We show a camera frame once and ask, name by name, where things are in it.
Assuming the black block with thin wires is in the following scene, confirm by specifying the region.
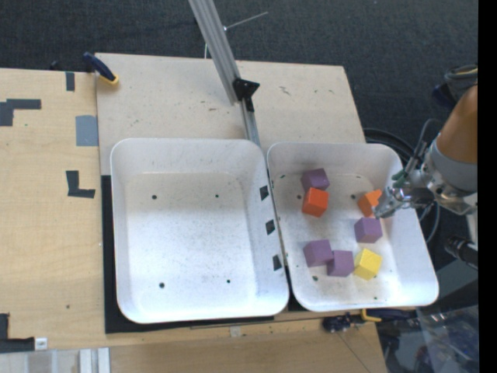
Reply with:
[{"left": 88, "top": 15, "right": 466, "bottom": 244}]
[{"left": 321, "top": 312, "right": 363, "bottom": 333}]

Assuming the orange cube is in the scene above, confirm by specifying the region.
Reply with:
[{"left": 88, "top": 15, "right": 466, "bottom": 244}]
[
  {"left": 356, "top": 189, "right": 384, "bottom": 218},
  {"left": 301, "top": 186, "right": 330, "bottom": 219}
]

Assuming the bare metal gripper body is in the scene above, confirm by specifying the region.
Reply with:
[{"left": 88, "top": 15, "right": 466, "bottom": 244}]
[{"left": 391, "top": 163, "right": 478, "bottom": 216}]

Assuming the black cylinder on white bracket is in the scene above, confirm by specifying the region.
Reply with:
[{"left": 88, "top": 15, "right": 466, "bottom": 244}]
[{"left": 444, "top": 203, "right": 479, "bottom": 271}]

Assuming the white plastic tray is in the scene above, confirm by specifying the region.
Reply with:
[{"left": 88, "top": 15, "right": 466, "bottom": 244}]
[
  {"left": 109, "top": 137, "right": 290, "bottom": 325},
  {"left": 266, "top": 141, "right": 441, "bottom": 313}
]

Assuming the pale wood board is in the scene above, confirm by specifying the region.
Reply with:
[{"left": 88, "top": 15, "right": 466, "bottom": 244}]
[{"left": 95, "top": 52, "right": 380, "bottom": 347}]

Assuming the yellow cube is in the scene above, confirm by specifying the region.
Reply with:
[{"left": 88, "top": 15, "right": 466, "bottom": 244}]
[{"left": 353, "top": 247, "right": 384, "bottom": 281}]

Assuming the purple cube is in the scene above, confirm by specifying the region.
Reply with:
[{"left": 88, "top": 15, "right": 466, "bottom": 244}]
[
  {"left": 300, "top": 167, "right": 332, "bottom": 192},
  {"left": 302, "top": 239, "right": 335, "bottom": 269},
  {"left": 353, "top": 216, "right": 384, "bottom": 245},
  {"left": 326, "top": 249, "right": 356, "bottom": 278}
]

